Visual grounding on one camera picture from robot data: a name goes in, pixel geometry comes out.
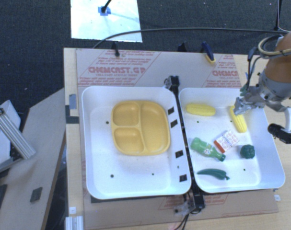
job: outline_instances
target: blue clamp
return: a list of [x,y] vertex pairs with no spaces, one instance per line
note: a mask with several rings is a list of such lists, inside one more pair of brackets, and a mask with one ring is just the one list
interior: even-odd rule
[[213,52],[211,47],[205,41],[202,43],[202,50],[206,51],[206,59],[212,64],[216,62],[216,59],[213,56]]
[[105,13],[102,12],[102,8],[103,8],[103,6],[102,7],[98,7],[98,12],[100,13],[101,16],[108,16],[109,14],[111,14],[110,8],[107,7]]

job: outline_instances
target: white tray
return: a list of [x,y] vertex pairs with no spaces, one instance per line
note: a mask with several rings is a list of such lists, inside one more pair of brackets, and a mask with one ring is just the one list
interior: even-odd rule
[[[129,156],[118,151],[111,133],[111,111],[121,101],[147,100],[161,105],[167,113],[171,144],[154,156]],[[165,88],[105,87],[87,88],[81,97],[86,181],[89,193],[98,199],[180,195],[191,186],[176,100]],[[182,151],[176,158],[175,153]]]
[[[257,190],[281,187],[285,174],[273,137],[267,132],[268,122],[263,109],[253,109],[244,114],[247,131],[238,133],[230,122],[229,108],[239,96],[238,89],[187,88],[180,92],[180,103],[189,146],[194,137],[214,146],[214,140],[223,132],[232,130],[239,143],[225,152],[223,162],[206,158],[190,149],[191,160],[198,186],[208,193]],[[207,104],[216,108],[214,116],[198,116],[186,112],[188,103]],[[242,145],[255,147],[256,156],[244,159],[240,156]],[[208,175],[198,175],[203,169],[216,168],[227,172],[230,180],[218,180]]]

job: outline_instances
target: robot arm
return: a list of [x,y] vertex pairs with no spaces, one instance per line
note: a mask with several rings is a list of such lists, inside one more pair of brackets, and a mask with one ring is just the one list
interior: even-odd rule
[[[283,106],[281,102],[291,98],[291,32],[282,38],[279,37],[275,51],[267,51],[266,43],[275,39],[276,36],[265,38],[258,44],[258,48],[255,47],[250,51],[248,80],[241,89],[242,97],[236,99],[234,113],[243,114],[249,109],[263,108],[265,105],[276,112],[284,112],[286,126],[271,124],[268,131],[289,144],[291,143],[291,108]],[[251,67],[252,57],[257,50],[260,57]],[[259,74],[258,84],[249,86],[255,62],[259,58],[268,58],[269,61],[264,71]]]

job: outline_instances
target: toy broccoli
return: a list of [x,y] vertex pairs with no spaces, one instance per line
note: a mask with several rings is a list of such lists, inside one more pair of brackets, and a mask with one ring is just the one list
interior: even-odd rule
[[240,154],[246,159],[252,159],[255,157],[255,149],[252,145],[244,145],[241,148]]

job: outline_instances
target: toy bottle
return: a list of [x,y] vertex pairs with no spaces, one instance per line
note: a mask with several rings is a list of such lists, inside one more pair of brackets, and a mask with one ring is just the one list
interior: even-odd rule
[[224,154],[219,153],[212,145],[202,141],[199,138],[194,138],[190,147],[205,157],[217,158],[220,161],[224,161],[225,159]]

